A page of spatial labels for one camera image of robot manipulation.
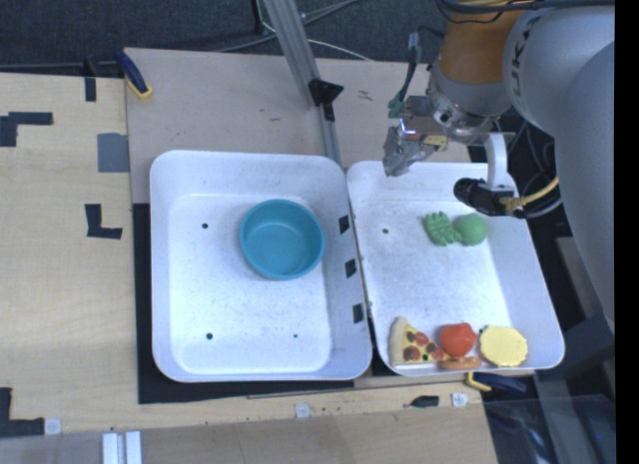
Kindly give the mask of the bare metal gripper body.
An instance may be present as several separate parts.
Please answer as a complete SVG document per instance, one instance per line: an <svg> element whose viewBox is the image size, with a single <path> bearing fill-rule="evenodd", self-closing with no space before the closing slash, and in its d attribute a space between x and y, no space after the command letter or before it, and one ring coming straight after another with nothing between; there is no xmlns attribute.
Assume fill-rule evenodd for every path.
<svg viewBox="0 0 639 464"><path fill-rule="evenodd" d="M471 145L492 129L494 118L468 113L445 97L409 96L401 106L398 148L444 151L451 142Z"/></svg>

